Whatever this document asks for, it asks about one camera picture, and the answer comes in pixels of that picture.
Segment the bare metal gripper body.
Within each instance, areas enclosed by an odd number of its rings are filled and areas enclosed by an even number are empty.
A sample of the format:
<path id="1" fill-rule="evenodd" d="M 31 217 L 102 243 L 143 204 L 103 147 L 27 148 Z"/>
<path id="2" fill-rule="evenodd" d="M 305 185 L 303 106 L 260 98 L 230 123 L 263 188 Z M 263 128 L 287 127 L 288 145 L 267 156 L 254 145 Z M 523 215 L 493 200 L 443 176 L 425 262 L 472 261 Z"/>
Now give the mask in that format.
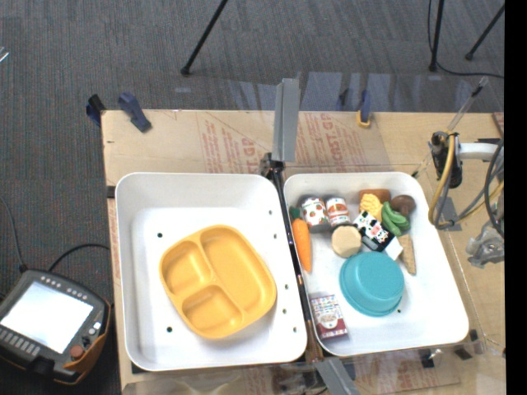
<path id="1" fill-rule="evenodd" d="M 503 236 L 497 231 L 497 228 L 491 221 L 487 221 L 481 228 L 480 239 L 482 241 L 487 241 L 490 239 L 496 239 L 501 244 L 504 243 Z"/>

